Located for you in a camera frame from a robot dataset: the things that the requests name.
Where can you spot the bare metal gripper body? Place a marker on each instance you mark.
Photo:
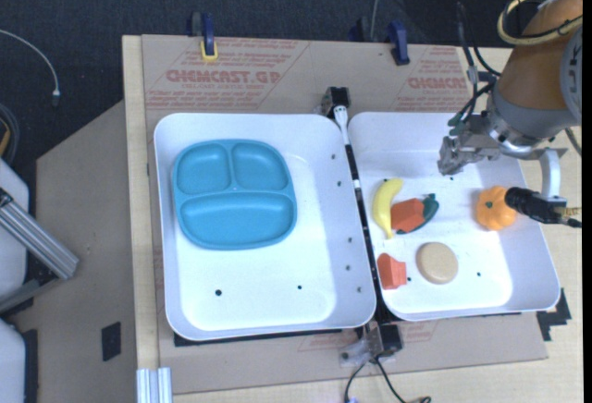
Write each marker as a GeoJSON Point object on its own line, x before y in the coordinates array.
{"type": "Point", "coordinates": [483, 144]}

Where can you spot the black cylinder on white bracket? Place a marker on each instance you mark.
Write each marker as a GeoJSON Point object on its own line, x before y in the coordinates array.
{"type": "Point", "coordinates": [532, 203]}

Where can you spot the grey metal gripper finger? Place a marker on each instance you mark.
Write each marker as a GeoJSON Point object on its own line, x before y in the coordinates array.
{"type": "Point", "coordinates": [445, 158]}
{"type": "Point", "coordinates": [461, 156]}

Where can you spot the orange carrot with green leaves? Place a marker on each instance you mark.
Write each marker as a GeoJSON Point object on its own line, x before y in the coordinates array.
{"type": "Point", "coordinates": [409, 214]}

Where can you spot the blue divided plate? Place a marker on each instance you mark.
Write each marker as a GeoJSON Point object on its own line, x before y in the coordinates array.
{"type": "Point", "coordinates": [233, 211]}

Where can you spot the brown cardboard board red print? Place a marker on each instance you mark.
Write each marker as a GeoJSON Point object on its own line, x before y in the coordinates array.
{"type": "Point", "coordinates": [277, 68]}

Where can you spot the orange pumpkin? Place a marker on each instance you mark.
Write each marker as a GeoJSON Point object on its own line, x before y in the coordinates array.
{"type": "Point", "coordinates": [495, 211]}

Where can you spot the beige round biscuit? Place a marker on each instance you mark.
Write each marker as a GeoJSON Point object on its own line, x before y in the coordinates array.
{"type": "Point", "coordinates": [437, 263]}

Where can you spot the yellow banana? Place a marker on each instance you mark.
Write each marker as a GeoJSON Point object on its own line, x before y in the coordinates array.
{"type": "Point", "coordinates": [385, 207]}

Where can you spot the orange carrot chunk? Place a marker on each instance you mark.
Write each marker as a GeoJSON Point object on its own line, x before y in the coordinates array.
{"type": "Point", "coordinates": [390, 272]}

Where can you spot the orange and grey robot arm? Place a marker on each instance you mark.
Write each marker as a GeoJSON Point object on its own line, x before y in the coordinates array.
{"type": "Point", "coordinates": [532, 68]}

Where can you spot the thin black and white rod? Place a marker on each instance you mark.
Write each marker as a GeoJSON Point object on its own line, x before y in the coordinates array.
{"type": "Point", "coordinates": [357, 188]}

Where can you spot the white plastic tray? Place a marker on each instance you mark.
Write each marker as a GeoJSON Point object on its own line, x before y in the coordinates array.
{"type": "Point", "coordinates": [259, 290]}
{"type": "Point", "coordinates": [462, 299]}

